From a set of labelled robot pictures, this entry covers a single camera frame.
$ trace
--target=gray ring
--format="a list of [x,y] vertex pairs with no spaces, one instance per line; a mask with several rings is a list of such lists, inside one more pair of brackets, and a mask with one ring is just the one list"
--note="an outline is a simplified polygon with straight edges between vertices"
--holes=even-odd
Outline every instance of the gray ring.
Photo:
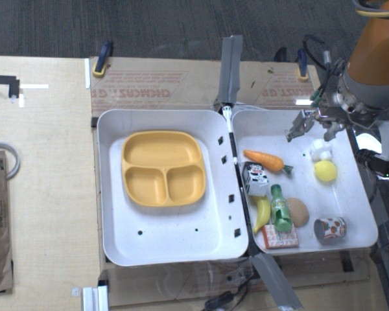
[[0,148],[4,148],[5,150],[8,150],[16,158],[16,164],[14,165],[13,169],[6,175],[7,179],[11,179],[16,175],[20,167],[19,154],[12,145],[6,142],[0,142]]

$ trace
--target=carrot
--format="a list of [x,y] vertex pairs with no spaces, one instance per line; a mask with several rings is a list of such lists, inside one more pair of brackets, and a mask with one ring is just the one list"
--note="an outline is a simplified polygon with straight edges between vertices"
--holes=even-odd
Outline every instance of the carrot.
[[290,174],[293,169],[291,166],[284,165],[284,161],[276,155],[252,150],[244,150],[244,155],[274,172],[284,170],[287,174]]

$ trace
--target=banana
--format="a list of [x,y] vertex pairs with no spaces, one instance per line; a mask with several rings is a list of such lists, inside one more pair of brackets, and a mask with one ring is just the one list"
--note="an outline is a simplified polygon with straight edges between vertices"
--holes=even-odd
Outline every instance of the banana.
[[260,228],[270,221],[271,204],[266,196],[252,196],[252,198],[257,204],[257,221],[253,228],[253,233],[256,234]]

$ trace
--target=green bottle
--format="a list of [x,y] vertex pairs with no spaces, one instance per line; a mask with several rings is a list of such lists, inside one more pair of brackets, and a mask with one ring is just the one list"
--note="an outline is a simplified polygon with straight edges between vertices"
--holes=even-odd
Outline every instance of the green bottle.
[[271,186],[271,217],[277,231],[289,231],[292,228],[292,220],[287,200],[283,197],[281,186]]

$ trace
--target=table surface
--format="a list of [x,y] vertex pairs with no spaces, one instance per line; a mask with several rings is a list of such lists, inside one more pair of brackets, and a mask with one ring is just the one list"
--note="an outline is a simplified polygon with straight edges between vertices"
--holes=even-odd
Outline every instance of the table surface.
[[[18,174],[8,182],[14,287],[9,294],[0,294],[0,310],[80,310],[80,297],[72,294],[73,288],[95,287],[100,275],[85,60],[0,56],[0,75],[16,76],[21,84],[49,85],[24,90],[24,108],[11,102],[8,87],[0,85],[0,141],[13,145],[21,157]],[[386,308],[376,267],[367,261],[367,280],[298,288],[305,309]],[[203,303],[124,309],[200,310]],[[277,307],[268,292],[259,292],[250,294],[240,309]]]

